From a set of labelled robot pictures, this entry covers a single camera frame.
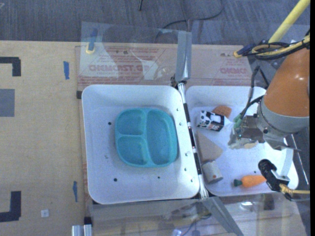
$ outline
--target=white object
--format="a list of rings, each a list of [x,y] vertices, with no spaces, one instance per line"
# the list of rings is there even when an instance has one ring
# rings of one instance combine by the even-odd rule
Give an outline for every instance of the white object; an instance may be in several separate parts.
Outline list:
[[[40,211],[40,214],[41,214],[41,217],[42,217],[42,218],[47,218],[47,217],[49,217],[49,210],[48,210],[48,209],[46,209],[46,210],[41,210],[41,211]]]
[[[92,85],[82,93],[88,190],[100,204],[187,199],[200,184],[180,93],[169,86]],[[124,163],[115,148],[115,119],[129,108],[152,107],[174,120],[178,157],[161,168]]]
[[[215,183],[223,179],[216,161],[206,162],[201,168],[207,183]]]
[[[248,149],[230,149],[227,143],[234,123],[225,125],[220,132],[212,132],[194,125],[201,110],[211,111],[220,105],[225,105],[232,109],[229,120],[233,121],[246,105],[249,88],[192,86],[186,92],[186,101],[193,131],[196,132],[198,130],[223,149],[222,155],[216,160],[223,180],[206,184],[208,191],[219,197],[273,192],[265,183],[251,188],[235,188],[233,180],[245,175],[259,174],[258,163],[261,159],[270,160],[279,171],[283,168],[286,159],[286,149],[282,151],[274,150],[267,143],[257,144]],[[255,87],[253,99],[264,93],[265,89]],[[253,115],[256,113],[256,110],[257,104],[254,104],[248,109],[247,115]],[[291,189],[295,189],[298,185],[298,175],[293,163],[287,176],[290,178],[288,186]]]

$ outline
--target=yellow rod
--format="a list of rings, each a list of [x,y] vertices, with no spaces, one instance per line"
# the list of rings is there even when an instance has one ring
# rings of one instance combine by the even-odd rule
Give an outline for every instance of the yellow rod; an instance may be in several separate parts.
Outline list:
[[[311,3],[311,0],[299,0],[296,6],[292,9],[286,19],[282,22],[276,32],[269,39],[269,43],[277,42],[282,39],[289,28],[295,23],[295,21],[301,16],[303,11]]]

